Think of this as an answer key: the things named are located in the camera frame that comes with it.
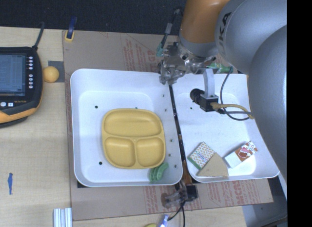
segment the white tray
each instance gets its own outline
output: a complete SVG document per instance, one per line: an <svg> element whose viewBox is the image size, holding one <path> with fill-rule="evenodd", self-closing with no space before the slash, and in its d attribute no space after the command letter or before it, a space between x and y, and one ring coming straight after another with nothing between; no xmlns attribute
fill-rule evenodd
<svg viewBox="0 0 312 227"><path fill-rule="evenodd" d="M214 76L215 94L220 95L220 88L225 74ZM239 164L229 168L229 177L198 177L197 168L187 160L190 175L201 183L233 181L245 179L271 178L279 174L279 170L270 155L255 120L235 121L227 115L216 112L204 112L199 105L192 102L190 92L194 88L204 90L202 75L188 74L173 85L178 121L184 142L185 154L188 156L200 142L207 143L221 157L225 157L247 141L253 141L258 152ZM223 92L223 103L234 103L249 108L247 77L243 74L231 74L227 79ZM236 118L246 115L233 114Z"/></svg>
<svg viewBox="0 0 312 227"><path fill-rule="evenodd" d="M159 74L79 69L70 80L74 171L85 186L173 185L182 177L182 163L170 93ZM139 108L156 113L163 124L169 163L163 178L151 183L149 169L122 169L106 159L101 142L103 116L112 109Z"/></svg>

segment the table surface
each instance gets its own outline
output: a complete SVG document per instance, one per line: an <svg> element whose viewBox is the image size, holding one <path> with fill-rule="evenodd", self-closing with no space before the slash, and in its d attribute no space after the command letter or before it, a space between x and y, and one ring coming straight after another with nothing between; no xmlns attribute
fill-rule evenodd
<svg viewBox="0 0 312 227"><path fill-rule="evenodd" d="M0 27L0 46L32 46L39 29ZM45 29L42 66L63 61L62 30ZM13 174L12 194L8 177ZM45 83L42 103L22 123L0 128L0 226L52 227L53 209L71 207L64 83ZM74 227L144 227L162 214L74 221ZM241 206L185 212L186 226L245 227ZM183 226L179 213L168 227Z"/></svg>

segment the yellow divided tray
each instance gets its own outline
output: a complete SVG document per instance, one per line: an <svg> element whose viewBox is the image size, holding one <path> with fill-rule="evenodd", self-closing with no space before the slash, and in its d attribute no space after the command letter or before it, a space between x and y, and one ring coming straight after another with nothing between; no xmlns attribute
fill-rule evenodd
<svg viewBox="0 0 312 227"><path fill-rule="evenodd" d="M166 154L160 118L143 109L114 109L106 113L102 120L102 144L106 159L118 168L153 168L164 161Z"/></svg>

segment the cardboard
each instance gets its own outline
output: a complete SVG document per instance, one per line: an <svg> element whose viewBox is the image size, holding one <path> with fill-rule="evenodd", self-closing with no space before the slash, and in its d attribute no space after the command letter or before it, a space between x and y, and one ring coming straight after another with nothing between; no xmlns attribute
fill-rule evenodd
<svg viewBox="0 0 312 227"><path fill-rule="evenodd" d="M174 212L165 208L161 195L174 186L83 187L74 174L70 101L70 76L80 68L154 72L160 61L156 48L162 35L76 31L72 42L63 40L66 111L69 144L70 188L73 220L89 220L151 213ZM168 44L175 36L167 39ZM267 179L196 184L199 198L185 210L270 203Z"/></svg>

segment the yellow cable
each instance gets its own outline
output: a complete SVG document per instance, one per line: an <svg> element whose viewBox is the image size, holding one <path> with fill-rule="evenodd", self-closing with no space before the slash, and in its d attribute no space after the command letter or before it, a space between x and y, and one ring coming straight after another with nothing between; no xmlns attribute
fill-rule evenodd
<svg viewBox="0 0 312 227"><path fill-rule="evenodd" d="M238 105L238 104L219 104L217 102L212 102L210 103L210 105L212 106L213 110L226 108L226 107L236 107L236 108L242 109L245 112L249 112L245 107ZM254 119L254 117L251 114L247 114L247 115L250 119L252 120Z"/></svg>

